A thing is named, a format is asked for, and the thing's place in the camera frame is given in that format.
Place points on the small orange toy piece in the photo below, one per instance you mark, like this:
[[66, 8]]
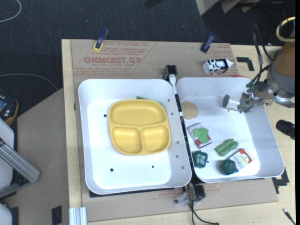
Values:
[[239, 76]]

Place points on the light green toy leaf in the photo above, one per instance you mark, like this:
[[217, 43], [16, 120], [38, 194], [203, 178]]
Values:
[[201, 135]]

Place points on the small silver can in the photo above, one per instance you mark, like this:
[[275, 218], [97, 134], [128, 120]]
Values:
[[230, 102]]

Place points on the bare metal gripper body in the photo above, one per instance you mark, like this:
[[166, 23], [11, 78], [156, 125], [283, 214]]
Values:
[[264, 95]]

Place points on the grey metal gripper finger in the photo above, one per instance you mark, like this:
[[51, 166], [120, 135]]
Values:
[[242, 107], [243, 97]]

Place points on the light green bean pods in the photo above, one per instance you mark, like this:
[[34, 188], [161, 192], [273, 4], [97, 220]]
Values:
[[226, 147]]

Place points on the white plastic tray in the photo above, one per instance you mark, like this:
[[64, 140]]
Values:
[[225, 125], [131, 172]]

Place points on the dark green broccoli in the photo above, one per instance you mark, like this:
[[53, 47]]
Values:
[[227, 167]]

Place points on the orange and white carton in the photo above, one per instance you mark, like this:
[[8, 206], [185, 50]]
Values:
[[242, 159]]

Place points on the red and white packet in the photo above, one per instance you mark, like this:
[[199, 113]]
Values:
[[201, 144]]

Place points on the flat green toy vegetable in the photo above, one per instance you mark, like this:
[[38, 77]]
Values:
[[142, 98]]

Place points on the yellow divided plate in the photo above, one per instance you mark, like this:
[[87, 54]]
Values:
[[138, 125]]

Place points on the black and white milk carton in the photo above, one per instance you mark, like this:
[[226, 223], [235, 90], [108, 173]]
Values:
[[215, 66]]

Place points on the dark green bell pepper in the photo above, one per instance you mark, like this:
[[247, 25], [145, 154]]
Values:
[[199, 159]]

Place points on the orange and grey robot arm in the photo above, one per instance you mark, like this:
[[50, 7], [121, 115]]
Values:
[[284, 57]]

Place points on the brown cardboard board red print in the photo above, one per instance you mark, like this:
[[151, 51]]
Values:
[[122, 62]]

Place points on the thin black and white rod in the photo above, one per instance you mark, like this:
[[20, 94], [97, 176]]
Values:
[[181, 113]]

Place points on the tan round biscuit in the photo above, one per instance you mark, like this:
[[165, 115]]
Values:
[[189, 110]]

